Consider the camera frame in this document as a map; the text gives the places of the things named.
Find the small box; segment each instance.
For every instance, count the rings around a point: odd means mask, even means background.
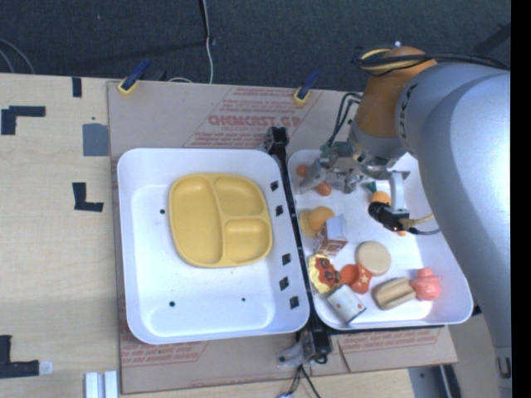
[[[344,231],[346,220],[343,214],[329,218],[317,232],[315,252],[335,256],[348,243]]]

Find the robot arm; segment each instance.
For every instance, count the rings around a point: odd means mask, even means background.
[[[396,110],[397,131],[485,316],[501,396],[512,396],[509,118],[509,72],[471,64],[424,70]]]
[[[343,191],[351,192],[364,176],[391,178],[406,152],[417,159],[433,216],[490,330],[500,394],[512,396],[510,73],[495,64],[435,63],[411,47],[387,50],[364,66],[373,76],[348,141],[332,143],[315,172],[320,181],[324,169],[342,172]]]

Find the yellow plastic plate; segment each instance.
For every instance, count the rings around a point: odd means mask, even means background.
[[[266,199],[246,177],[212,172],[181,177],[170,189],[168,207],[173,243],[191,265],[246,265],[270,252]]]

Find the metal bracket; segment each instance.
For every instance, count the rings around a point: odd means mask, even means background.
[[[298,367],[308,362],[315,355],[314,341],[308,329],[300,333],[299,341],[284,351],[277,352],[276,360],[279,367]]]
[[[404,180],[409,176],[409,172],[391,172],[389,185],[391,186],[391,213],[402,213],[406,208],[404,200]]]
[[[116,371],[85,373],[83,394],[84,398],[118,398]]]

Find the pink toy food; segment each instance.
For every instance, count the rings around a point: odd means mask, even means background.
[[[417,298],[432,301],[441,294],[441,276],[433,275],[430,268],[417,271],[417,278],[411,281],[411,286],[417,293]]]

